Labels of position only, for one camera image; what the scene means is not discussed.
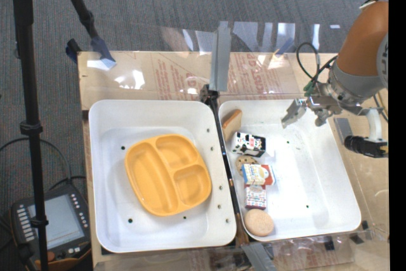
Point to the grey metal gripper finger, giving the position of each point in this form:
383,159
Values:
293,112
322,117

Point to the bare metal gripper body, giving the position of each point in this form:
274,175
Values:
328,101

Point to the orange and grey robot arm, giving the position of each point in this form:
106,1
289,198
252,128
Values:
361,41

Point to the black and white carton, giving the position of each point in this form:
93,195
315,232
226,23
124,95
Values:
249,143

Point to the white plastic tray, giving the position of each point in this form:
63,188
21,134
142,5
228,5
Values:
304,174
111,168

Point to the chocolate chip biscuit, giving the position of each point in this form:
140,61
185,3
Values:
241,162

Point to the red and white carton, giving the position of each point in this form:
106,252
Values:
257,175

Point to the white carton with coloured print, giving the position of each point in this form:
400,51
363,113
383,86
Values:
255,197

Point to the round tan biscuit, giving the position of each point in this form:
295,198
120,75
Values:
258,222

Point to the brown cardboard board red print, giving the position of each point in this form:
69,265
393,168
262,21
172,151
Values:
177,76

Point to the orange divided plate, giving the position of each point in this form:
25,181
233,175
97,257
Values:
165,174

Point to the black tripod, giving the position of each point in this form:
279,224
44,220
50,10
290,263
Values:
29,73

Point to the black cylinder on white bracket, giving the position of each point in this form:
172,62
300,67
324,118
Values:
364,144

